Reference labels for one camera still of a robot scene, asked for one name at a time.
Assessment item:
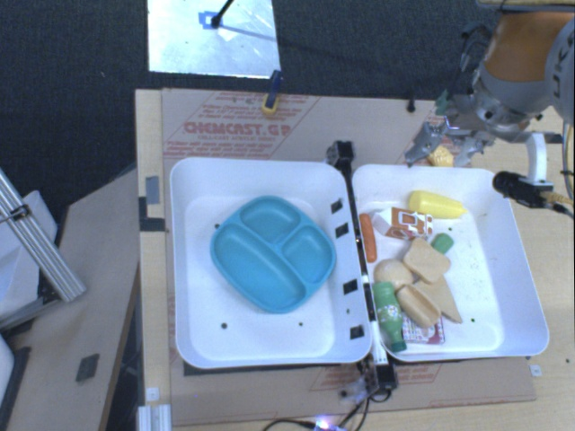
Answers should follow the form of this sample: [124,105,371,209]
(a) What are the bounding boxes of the tan bread slice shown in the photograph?
[402,236,452,286]

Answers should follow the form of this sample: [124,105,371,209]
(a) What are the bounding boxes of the black cylinder on white bracket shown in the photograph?
[491,131,563,210]

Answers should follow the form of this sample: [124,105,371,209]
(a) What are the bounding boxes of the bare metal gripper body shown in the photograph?
[443,94,541,144]

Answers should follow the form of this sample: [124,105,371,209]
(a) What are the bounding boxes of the brown cardboard board red print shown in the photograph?
[134,88,538,427]

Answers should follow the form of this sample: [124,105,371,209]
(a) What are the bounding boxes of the red and white packet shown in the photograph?
[401,313,447,346]

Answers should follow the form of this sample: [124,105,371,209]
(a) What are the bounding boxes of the orange sausage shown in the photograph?
[358,213,379,264]

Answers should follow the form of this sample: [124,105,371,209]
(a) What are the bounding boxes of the green bottle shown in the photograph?
[371,281,409,354]

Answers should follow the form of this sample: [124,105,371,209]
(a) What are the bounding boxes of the white plastic tray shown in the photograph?
[350,163,551,365]
[169,156,375,370]

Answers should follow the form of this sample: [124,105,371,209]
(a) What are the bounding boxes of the yellow toy food piece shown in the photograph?
[426,145,455,168]

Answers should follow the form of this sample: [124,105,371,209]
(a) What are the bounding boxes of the tan bread loaf piece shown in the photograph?
[395,283,443,330]

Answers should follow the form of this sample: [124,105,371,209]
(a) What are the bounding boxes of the thin black and white rod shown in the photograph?
[341,158,388,369]

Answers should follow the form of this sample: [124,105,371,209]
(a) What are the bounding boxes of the blue divided plate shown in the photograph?
[209,195,339,315]

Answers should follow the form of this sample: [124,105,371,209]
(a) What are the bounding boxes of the small green cap shape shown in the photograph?
[430,232,456,256]

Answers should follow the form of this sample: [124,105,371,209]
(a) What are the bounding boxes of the round tan bread roll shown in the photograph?
[373,258,416,293]

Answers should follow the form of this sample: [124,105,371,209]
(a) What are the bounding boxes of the orange and white carton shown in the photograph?
[372,206,435,242]

